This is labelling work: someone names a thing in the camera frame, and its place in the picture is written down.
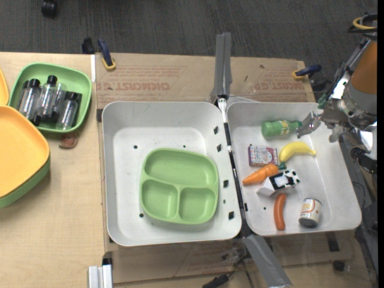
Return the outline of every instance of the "toy banana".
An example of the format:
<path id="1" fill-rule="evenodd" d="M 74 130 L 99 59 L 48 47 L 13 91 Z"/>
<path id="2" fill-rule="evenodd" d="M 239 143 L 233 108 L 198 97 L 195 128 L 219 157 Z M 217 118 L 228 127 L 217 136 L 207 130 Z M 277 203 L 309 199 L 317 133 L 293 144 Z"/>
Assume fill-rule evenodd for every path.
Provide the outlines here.
<path id="1" fill-rule="evenodd" d="M 316 151 L 311 149 L 304 142 L 290 142 L 285 145 L 278 155 L 280 161 L 287 161 L 294 154 L 312 154 L 316 155 Z"/>

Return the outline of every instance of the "green square bowl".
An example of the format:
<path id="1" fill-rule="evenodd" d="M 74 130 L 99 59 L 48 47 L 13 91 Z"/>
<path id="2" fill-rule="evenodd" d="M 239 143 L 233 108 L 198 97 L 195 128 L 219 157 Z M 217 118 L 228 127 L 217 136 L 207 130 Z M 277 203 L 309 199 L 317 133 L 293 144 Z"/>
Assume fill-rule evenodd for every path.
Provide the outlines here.
<path id="1" fill-rule="evenodd" d="M 55 124 L 47 122 L 41 122 L 37 128 L 41 131 L 50 133 L 69 133 L 75 131 L 81 126 L 85 119 L 92 95 L 91 80 L 85 73 L 79 70 L 50 63 L 38 62 L 28 64 L 21 70 L 15 84 L 13 85 L 8 105 L 13 108 L 16 107 L 24 82 L 31 79 L 38 79 L 41 85 L 43 85 L 47 81 L 49 75 L 56 76 L 58 78 L 58 82 L 65 84 L 68 91 L 81 94 L 82 99 L 78 107 L 76 125 L 72 128 L 60 130 L 56 129 Z"/>

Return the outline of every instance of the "chair caster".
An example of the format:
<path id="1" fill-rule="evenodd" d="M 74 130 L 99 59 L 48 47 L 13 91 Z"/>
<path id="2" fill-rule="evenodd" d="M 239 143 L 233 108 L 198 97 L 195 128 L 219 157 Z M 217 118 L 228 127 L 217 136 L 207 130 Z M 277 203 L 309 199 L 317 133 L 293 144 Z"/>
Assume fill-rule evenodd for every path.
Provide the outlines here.
<path id="1" fill-rule="evenodd" d="M 55 17 L 57 10 L 58 10 L 57 2 L 50 1 L 50 0 L 43 1 L 43 4 L 41 6 L 41 12 L 43 13 L 43 15 Z"/>

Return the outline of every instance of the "toy bottle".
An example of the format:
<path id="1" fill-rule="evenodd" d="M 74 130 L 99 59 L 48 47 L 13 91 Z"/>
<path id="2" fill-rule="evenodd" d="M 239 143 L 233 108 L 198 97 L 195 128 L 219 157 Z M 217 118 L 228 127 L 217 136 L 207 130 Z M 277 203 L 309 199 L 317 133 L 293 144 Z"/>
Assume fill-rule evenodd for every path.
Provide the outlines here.
<path id="1" fill-rule="evenodd" d="M 21 100 L 19 112 L 32 121 L 35 117 L 40 100 L 40 81 L 31 79 Z"/>
<path id="2" fill-rule="evenodd" d="M 25 93 L 25 91 L 26 91 L 28 85 L 29 85 L 29 80 L 27 80 L 26 82 L 24 82 L 23 85 L 22 85 L 22 89 L 21 89 L 20 94 L 19 94 L 19 99 L 17 100 L 17 104 L 16 104 L 16 106 L 15 106 L 15 108 L 16 108 L 17 110 L 20 110 L 20 105 L 21 105 L 21 103 L 22 103 L 22 99 L 23 99 L 24 93 Z"/>
<path id="3" fill-rule="evenodd" d="M 64 100 L 61 107 L 61 112 L 56 125 L 58 129 L 67 130 L 72 127 L 77 107 L 77 93 L 71 92 L 69 97 Z"/>
<path id="4" fill-rule="evenodd" d="M 58 79 L 56 76 L 50 75 L 41 89 L 40 104 L 37 110 L 37 115 L 39 115 L 41 119 L 46 119 L 52 114 L 57 94 L 57 81 Z"/>
<path id="5" fill-rule="evenodd" d="M 290 122 L 287 120 L 264 122 L 262 124 L 262 134 L 264 137 L 283 136 L 294 133 L 295 130 L 302 126 L 302 122 Z"/>
<path id="6" fill-rule="evenodd" d="M 63 83 L 57 83 L 57 92 L 55 97 L 55 102 L 52 107 L 52 121 L 57 121 L 58 116 L 62 110 L 62 105 L 67 95 L 67 87 Z"/>

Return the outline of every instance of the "small can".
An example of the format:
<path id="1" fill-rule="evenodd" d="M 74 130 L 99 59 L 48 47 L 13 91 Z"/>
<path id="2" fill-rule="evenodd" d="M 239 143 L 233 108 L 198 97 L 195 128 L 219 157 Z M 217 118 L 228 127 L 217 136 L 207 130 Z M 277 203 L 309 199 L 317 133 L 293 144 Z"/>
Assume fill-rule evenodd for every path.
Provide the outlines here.
<path id="1" fill-rule="evenodd" d="M 319 223 L 321 201 L 317 199 L 304 199 L 299 217 L 299 223 L 305 227 L 314 228 Z"/>

